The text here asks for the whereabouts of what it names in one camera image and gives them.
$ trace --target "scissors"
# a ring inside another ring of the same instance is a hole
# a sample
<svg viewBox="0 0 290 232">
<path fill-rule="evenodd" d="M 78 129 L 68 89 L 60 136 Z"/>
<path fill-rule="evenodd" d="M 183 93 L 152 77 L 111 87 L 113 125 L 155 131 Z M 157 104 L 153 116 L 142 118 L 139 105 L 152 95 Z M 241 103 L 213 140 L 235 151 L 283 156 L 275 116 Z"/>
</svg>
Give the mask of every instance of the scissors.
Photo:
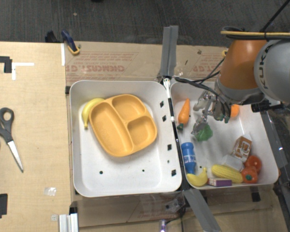
<svg viewBox="0 0 290 232">
<path fill-rule="evenodd" d="M 10 119 L 7 120 L 4 118 L 5 113 L 9 113 L 11 115 Z M 7 145 L 10 147 L 10 150 L 17 162 L 18 167 L 20 168 L 21 172 L 23 172 L 24 171 L 23 165 L 21 164 L 20 157 L 11 134 L 13 120 L 14 120 L 14 112 L 12 109 L 7 107 L 3 107 L 0 109 L 0 136 L 4 138 Z"/>
</svg>

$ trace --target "wooden table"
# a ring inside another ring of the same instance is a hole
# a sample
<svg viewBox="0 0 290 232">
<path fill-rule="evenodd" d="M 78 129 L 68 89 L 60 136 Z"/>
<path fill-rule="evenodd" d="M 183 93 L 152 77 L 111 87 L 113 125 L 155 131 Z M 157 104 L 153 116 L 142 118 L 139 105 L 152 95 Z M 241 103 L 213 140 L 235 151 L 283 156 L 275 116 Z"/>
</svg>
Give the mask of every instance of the wooden table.
<svg viewBox="0 0 290 232">
<path fill-rule="evenodd" d="M 24 167 L 21 173 L 1 139 L 0 194 L 8 194 L 8 206 L 7 214 L 0 219 L 0 232 L 56 232 L 56 215 L 68 214 L 71 204 L 69 118 L 61 44 L 0 42 L 0 56 L 9 56 L 13 62 L 34 63 L 34 66 L 17 66 L 15 80 L 10 73 L 3 72 L 0 63 L 0 108 L 14 110 L 12 134 Z M 46 193 L 46 188 L 56 188 L 55 195 Z M 278 198 L 271 189 L 264 194 L 269 208 L 214 212 L 221 229 L 287 231 Z M 183 222 L 185 232 L 202 231 L 192 213 L 187 213 Z M 80 231 L 158 231 L 158 224 L 149 221 L 80 228 Z M 168 232 L 179 231 L 179 219 L 169 223 Z"/>
</svg>

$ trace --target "dark floor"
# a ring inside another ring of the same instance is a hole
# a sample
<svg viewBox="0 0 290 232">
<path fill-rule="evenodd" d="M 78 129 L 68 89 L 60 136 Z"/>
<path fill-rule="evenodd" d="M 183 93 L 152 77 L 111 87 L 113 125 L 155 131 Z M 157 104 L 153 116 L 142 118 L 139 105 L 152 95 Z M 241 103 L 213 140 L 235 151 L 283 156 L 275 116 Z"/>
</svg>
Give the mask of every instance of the dark floor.
<svg viewBox="0 0 290 232">
<path fill-rule="evenodd" d="M 163 27 L 178 25 L 177 44 L 227 47 L 224 26 L 258 32 L 285 1 L 0 0 L 0 41 L 45 42 L 50 30 L 62 41 L 65 29 L 75 41 L 161 44 Z M 290 31 L 290 2 L 268 31 Z M 279 198 L 290 231 L 285 197 Z"/>
</svg>

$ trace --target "yellow corn cob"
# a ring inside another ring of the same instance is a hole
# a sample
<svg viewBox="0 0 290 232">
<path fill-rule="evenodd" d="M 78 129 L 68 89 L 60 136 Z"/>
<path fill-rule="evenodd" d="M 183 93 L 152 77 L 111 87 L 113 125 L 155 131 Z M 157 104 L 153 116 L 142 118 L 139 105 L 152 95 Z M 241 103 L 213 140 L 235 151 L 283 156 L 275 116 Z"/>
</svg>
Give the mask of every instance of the yellow corn cob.
<svg viewBox="0 0 290 232">
<path fill-rule="evenodd" d="M 215 164 L 212 166 L 212 173 L 220 178 L 230 179 L 233 183 L 242 183 L 241 173 L 233 168 Z"/>
</svg>

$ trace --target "toy banana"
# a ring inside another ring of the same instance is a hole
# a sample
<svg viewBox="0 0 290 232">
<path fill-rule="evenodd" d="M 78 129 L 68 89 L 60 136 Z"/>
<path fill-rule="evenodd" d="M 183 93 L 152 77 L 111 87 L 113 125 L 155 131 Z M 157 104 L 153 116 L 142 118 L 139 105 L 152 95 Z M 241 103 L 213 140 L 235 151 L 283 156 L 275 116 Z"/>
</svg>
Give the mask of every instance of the toy banana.
<svg viewBox="0 0 290 232">
<path fill-rule="evenodd" d="M 90 109 L 95 105 L 95 104 L 98 104 L 100 103 L 101 101 L 103 101 L 104 99 L 103 98 L 94 98 L 92 100 L 90 100 L 83 108 L 82 110 L 82 119 L 83 119 L 83 122 L 84 122 L 84 127 L 85 129 L 88 128 L 88 120 L 89 120 L 89 112 L 90 112 Z"/>
<path fill-rule="evenodd" d="M 205 185 L 208 180 L 206 168 L 203 168 L 202 173 L 200 173 L 199 175 L 187 174 L 187 179 L 192 185 L 196 187 L 201 187 Z"/>
</svg>

